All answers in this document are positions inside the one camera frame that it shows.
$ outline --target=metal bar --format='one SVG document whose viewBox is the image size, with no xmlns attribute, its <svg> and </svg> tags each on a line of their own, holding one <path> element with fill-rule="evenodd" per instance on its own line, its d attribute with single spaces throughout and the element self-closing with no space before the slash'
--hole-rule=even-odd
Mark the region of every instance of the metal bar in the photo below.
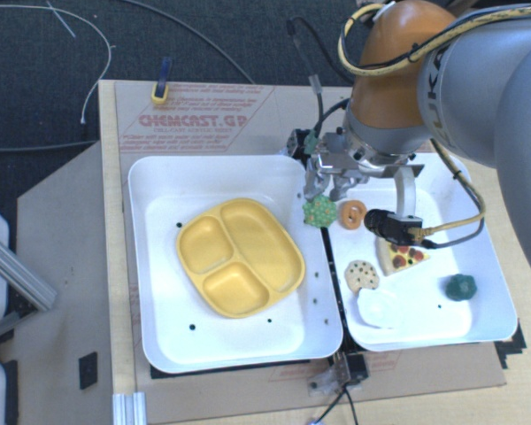
<svg viewBox="0 0 531 425">
<path fill-rule="evenodd" d="M 6 332 L 14 329 L 20 322 L 22 322 L 30 314 L 20 317 L 17 312 L 8 313 L 0 320 L 0 336 L 3 336 Z"/>
<path fill-rule="evenodd" d="M 417 191 L 415 189 L 415 174 L 410 166 L 398 168 L 393 179 L 396 182 L 397 209 L 400 217 L 414 216 Z"/>
<path fill-rule="evenodd" d="M 112 395 L 112 423 L 113 425 L 148 425 L 145 393 Z"/>
<path fill-rule="evenodd" d="M 0 275 L 41 312 L 50 310 L 57 292 L 27 269 L 17 255 L 0 243 Z"/>
</svg>

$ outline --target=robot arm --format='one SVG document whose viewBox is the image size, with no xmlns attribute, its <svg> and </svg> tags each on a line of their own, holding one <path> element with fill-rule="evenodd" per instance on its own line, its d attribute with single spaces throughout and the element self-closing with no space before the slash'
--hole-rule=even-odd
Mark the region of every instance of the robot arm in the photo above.
<svg viewBox="0 0 531 425">
<path fill-rule="evenodd" d="M 361 66 L 354 65 L 346 35 L 371 12 L 377 14 Z M 391 177 L 431 139 L 439 150 L 497 170 L 531 265 L 531 5 L 455 19 L 420 0 L 369 4 L 343 27 L 338 51 L 357 77 L 342 130 L 325 134 L 309 159 L 305 196 L 322 193 L 328 176 L 334 201 L 370 178 Z M 387 227 L 417 234 L 409 232 L 419 223 L 396 217 L 386 221 L 380 213 L 366 227 L 388 240 L 394 236 Z"/>
</svg>

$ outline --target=toy donut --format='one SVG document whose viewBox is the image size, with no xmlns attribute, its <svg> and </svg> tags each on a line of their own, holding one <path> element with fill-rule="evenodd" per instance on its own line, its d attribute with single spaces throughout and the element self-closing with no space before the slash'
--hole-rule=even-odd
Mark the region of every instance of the toy donut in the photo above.
<svg viewBox="0 0 531 425">
<path fill-rule="evenodd" d="M 368 212 L 366 205 L 358 200 L 350 200 L 342 204 L 340 220 L 348 230 L 355 230 L 362 224 Z"/>
</svg>

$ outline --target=black cable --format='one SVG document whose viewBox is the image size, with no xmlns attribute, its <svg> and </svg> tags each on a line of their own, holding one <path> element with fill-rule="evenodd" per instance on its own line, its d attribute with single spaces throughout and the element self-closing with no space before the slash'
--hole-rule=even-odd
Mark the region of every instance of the black cable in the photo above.
<svg viewBox="0 0 531 425">
<path fill-rule="evenodd" d="M 299 54 L 299 57 L 301 58 L 301 61 L 303 61 L 304 67 L 307 70 L 307 73 L 312 76 L 316 75 L 317 73 L 313 69 L 311 62 L 309 61 L 309 58 L 304 54 L 303 50 L 301 49 L 301 41 L 295 36 L 292 36 L 293 38 L 293 45 L 295 46 L 295 49 L 297 53 Z"/>
<path fill-rule="evenodd" d="M 324 104 L 322 102 L 322 94 L 321 93 L 317 93 L 317 103 L 319 105 L 319 120 L 321 120 L 323 115 L 325 114 Z"/>
<path fill-rule="evenodd" d="M 438 142 L 435 139 L 431 139 L 430 141 L 431 141 L 431 144 L 433 144 L 433 146 L 437 149 Z M 460 183 L 460 185 L 462 186 L 462 189 L 465 190 L 466 194 L 468 194 L 468 196 L 471 198 L 473 203 L 478 208 L 478 212 L 481 213 L 482 207 L 481 207 L 481 204 L 480 204 L 480 200 L 478 200 L 478 198 L 474 195 L 472 190 L 470 188 L 468 188 L 468 186 L 466 186 L 461 180 L 459 180 L 459 175 L 462 172 L 460 170 L 457 170 L 457 169 L 455 170 L 447 162 L 443 162 L 443 163 L 450 170 L 450 172 L 453 174 L 452 179 L 454 179 L 454 180 L 456 180 L 456 181 L 458 181 Z M 425 247 L 426 249 L 444 249 L 446 247 L 451 247 L 453 245 L 463 243 L 465 241 L 468 241 L 468 240 L 476 237 L 478 234 L 480 234 L 480 232 L 484 228 L 484 224 L 485 224 L 485 220 L 482 218 L 482 219 L 480 219 L 480 224 L 478 225 L 478 228 L 473 233 L 471 233 L 470 235 L 466 235 L 466 236 L 460 237 L 459 239 L 455 239 L 453 241 L 448 241 L 447 243 L 435 243 L 435 242 L 431 241 L 430 239 L 423 239 L 423 241 L 421 241 L 421 246 Z"/>
<path fill-rule="evenodd" d="M 325 417 L 327 417 L 328 413 L 330 413 L 333 410 L 333 408 L 338 404 L 338 402 L 340 401 L 343 395 L 346 395 L 346 397 L 348 398 L 348 402 L 350 403 L 350 408 L 352 409 L 352 416 L 354 417 L 354 425 L 358 425 L 358 417 L 356 416 L 356 409 L 354 408 L 354 402 L 352 401 L 352 397 L 350 396 L 350 393 L 348 392 L 348 387 L 346 383 L 342 386 L 342 390 L 336 396 L 333 402 L 328 406 L 325 412 L 316 421 L 314 421 L 312 425 L 316 423 L 320 423 L 320 421 L 322 421 Z"/>
<path fill-rule="evenodd" d="M 336 406 L 336 404 L 340 401 L 340 399 L 342 398 L 342 395 L 344 395 L 344 392 L 346 390 L 345 389 L 342 389 L 341 392 L 338 394 L 338 396 L 334 399 L 334 401 L 328 406 L 328 408 L 325 410 L 325 412 L 316 420 L 313 422 L 313 424 L 315 423 L 319 423 L 320 421 L 322 421 L 328 413 L 330 413 L 332 411 L 332 409 Z"/>
<path fill-rule="evenodd" d="M 62 143 L 58 145 L 43 145 L 43 146 L 26 146 L 26 147 L 11 147 L 11 148 L 0 148 L 0 154 L 17 154 L 24 152 L 38 152 L 38 151 L 57 151 L 57 150 L 67 150 L 72 148 L 80 148 L 81 146 L 92 145 L 98 142 L 97 140 L 87 140 L 86 142 L 73 142 L 73 143 Z"/>
<path fill-rule="evenodd" d="M 325 113 L 323 113 L 322 117 L 319 118 L 319 121 L 317 121 L 317 124 L 315 124 L 314 128 L 312 129 L 314 131 L 315 137 L 319 138 L 320 131 L 322 130 L 322 124 L 324 123 L 324 121 L 334 112 L 336 112 L 338 109 L 345 109 L 349 101 L 350 101 L 350 98 L 347 97 L 346 99 L 343 99 L 342 101 L 336 103 L 330 109 L 328 109 Z"/>
<path fill-rule="evenodd" d="M 314 29 L 314 27 L 309 23 L 309 21 L 307 19 L 305 19 L 302 16 L 295 16 L 295 17 L 292 17 L 291 19 L 288 19 L 287 24 L 288 24 L 288 33 L 289 33 L 289 35 L 292 36 L 295 39 L 295 34 L 296 34 L 295 24 L 294 24 L 295 21 L 300 22 L 301 24 L 303 24 L 303 26 L 305 28 L 307 28 L 307 30 L 309 30 L 309 32 L 311 33 L 312 37 L 315 39 L 315 41 L 319 45 L 319 48 L 320 48 L 320 51 L 321 51 L 322 55 L 324 56 L 324 58 L 327 61 L 328 65 L 333 69 L 333 71 L 335 71 L 335 73 L 337 73 L 347 83 L 349 83 L 349 84 L 354 83 L 354 79 L 352 79 L 349 76 L 347 76 L 343 71 L 341 71 L 336 66 L 336 63 L 334 62 L 334 60 L 330 57 L 330 54 L 328 53 L 327 47 L 325 46 L 325 44 L 320 39 L 319 33 L 317 32 L 317 30 Z"/>
<path fill-rule="evenodd" d="M 529 4 L 524 4 L 520 7 L 518 7 L 517 9 L 519 8 L 529 8 L 531 5 Z M 348 53 L 348 50 L 346 48 L 346 24 L 342 24 L 342 27 L 341 27 L 341 39 L 342 39 L 342 53 L 344 55 L 344 58 L 346 59 L 346 61 L 353 67 L 355 68 L 358 68 L 358 69 L 369 69 L 369 68 L 382 68 L 382 67 L 387 67 L 387 66 L 392 66 L 392 65 L 395 65 L 405 59 L 409 59 L 411 58 L 411 56 L 418 52 L 419 50 L 423 49 L 424 47 L 426 47 L 428 44 L 430 44 L 431 42 L 433 42 L 436 38 L 440 37 L 440 36 L 443 36 L 444 34 L 450 32 L 452 29 L 456 28 L 456 27 L 459 27 L 463 24 L 465 24 L 466 22 L 469 22 L 469 21 L 472 21 L 474 19 L 478 19 L 479 17 L 482 17 L 482 16 L 485 16 L 485 15 L 488 15 L 488 14 L 493 14 L 493 13 L 496 13 L 498 12 L 499 10 L 497 8 L 493 8 L 491 10 L 478 10 L 477 12 L 474 12 L 474 13 L 471 13 L 471 14 L 468 14 L 466 15 L 465 17 L 463 18 L 459 18 L 457 20 L 455 20 L 453 23 L 451 23 L 450 25 L 448 25 L 444 30 L 442 30 L 441 32 L 437 33 L 436 35 L 433 35 L 431 37 L 429 37 L 428 39 L 426 39 L 422 44 L 415 44 L 413 45 L 413 48 L 395 58 L 392 58 L 390 60 L 387 60 L 387 61 L 384 61 L 384 62 L 381 62 L 381 63 L 370 63 L 370 64 L 367 64 L 367 65 L 360 65 L 358 64 L 357 62 L 355 62 L 354 60 L 350 59 L 350 55 Z M 531 15 L 529 14 L 525 14 L 521 17 L 531 17 Z M 352 26 L 357 22 L 356 19 L 348 19 L 348 20 L 351 20 L 352 21 Z"/>
<path fill-rule="evenodd" d="M 350 409 L 352 410 L 352 416 L 354 417 L 354 425 L 358 424 L 358 417 L 356 416 L 356 408 L 354 407 L 354 402 L 352 401 L 352 397 L 350 396 L 350 393 L 348 392 L 348 388 L 346 387 L 346 384 L 344 384 L 344 393 L 346 394 L 346 397 L 348 397 L 348 402 L 350 403 Z"/>
<path fill-rule="evenodd" d="M 211 41 L 209 38 L 207 38 L 205 35 L 203 35 L 201 32 L 199 32 L 198 30 L 194 29 L 193 27 L 191 27 L 189 24 L 187 24 L 186 22 L 183 22 L 181 19 L 178 19 L 176 18 L 175 16 L 173 16 L 172 14 L 169 14 L 167 12 L 163 12 L 161 10 L 159 10 L 158 8 L 154 7 L 154 6 L 151 6 L 149 4 L 144 4 L 142 2 L 138 2 L 138 1 L 135 1 L 135 0 L 115 0 L 117 2 L 123 2 L 123 3 L 126 3 L 126 4 L 131 4 L 131 5 L 134 5 L 134 6 L 139 6 L 140 8 L 143 8 L 145 10 L 148 10 L 148 11 L 151 11 L 151 12 L 155 12 L 156 14 L 158 14 L 159 16 L 163 16 L 164 18 L 166 19 L 169 19 L 169 20 L 172 20 L 173 22 L 175 22 L 176 24 L 180 25 L 181 27 L 187 29 L 189 32 L 191 32 L 193 35 L 196 35 L 198 36 L 199 38 L 201 38 L 203 41 L 205 41 L 207 44 L 209 44 L 211 47 L 213 47 L 222 57 L 224 57 L 234 68 L 236 68 L 238 70 L 238 72 L 244 76 L 244 78 L 249 82 L 251 83 L 252 85 L 255 84 L 256 82 L 253 81 L 253 79 L 225 52 L 223 51 L 216 43 L 214 43 L 213 41 Z"/>
</svg>

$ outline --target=toy pizza slice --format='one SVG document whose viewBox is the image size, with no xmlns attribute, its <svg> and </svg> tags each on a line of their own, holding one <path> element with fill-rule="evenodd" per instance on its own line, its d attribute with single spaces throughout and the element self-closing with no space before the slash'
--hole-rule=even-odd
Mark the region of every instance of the toy pizza slice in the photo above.
<svg viewBox="0 0 531 425">
<path fill-rule="evenodd" d="M 419 247 L 397 245 L 381 237 L 378 238 L 376 245 L 378 260 L 380 261 L 381 270 L 385 275 L 394 274 L 409 267 L 417 266 L 419 263 L 430 258 L 428 253 L 425 253 Z"/>
</svg>

